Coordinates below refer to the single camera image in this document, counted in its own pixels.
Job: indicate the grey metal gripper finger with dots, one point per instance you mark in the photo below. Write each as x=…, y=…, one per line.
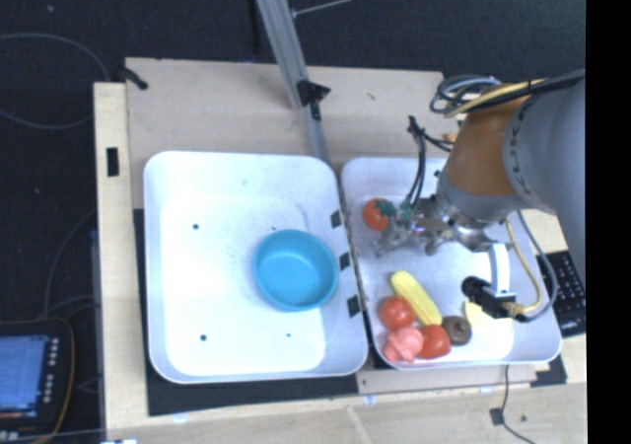
x=434, y=244
x=392, y=241

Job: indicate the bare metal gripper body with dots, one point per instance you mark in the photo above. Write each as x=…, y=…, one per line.
x=436, y=220

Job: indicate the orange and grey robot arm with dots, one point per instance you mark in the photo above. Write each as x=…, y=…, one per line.
x=537, y=146

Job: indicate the red tomato with green stem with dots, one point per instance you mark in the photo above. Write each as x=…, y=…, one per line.
x=375, y=216

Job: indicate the white plastic tray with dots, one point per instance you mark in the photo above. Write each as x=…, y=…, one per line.
x=453, y=269
x=212, y=284

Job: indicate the yellow corn cob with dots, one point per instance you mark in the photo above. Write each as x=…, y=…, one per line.
x=416, y=296

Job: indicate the yellow cheese slice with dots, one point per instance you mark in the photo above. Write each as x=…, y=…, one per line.
x=474, y=316

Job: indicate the brown doughnut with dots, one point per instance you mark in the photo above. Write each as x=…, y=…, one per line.
x=457, y=330

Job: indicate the blue bowl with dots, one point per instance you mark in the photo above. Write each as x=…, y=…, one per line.
x=296, y=272

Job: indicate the pink toy food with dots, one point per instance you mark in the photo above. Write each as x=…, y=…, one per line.
x=404, y=344

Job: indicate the black keyboard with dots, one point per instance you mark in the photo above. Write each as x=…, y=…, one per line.
x=569, y=294

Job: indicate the pale wood board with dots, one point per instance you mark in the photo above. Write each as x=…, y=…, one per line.
x=222, y=111

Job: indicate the black cylinder on white bracket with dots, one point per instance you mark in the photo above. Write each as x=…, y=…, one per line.
x=498, y=279

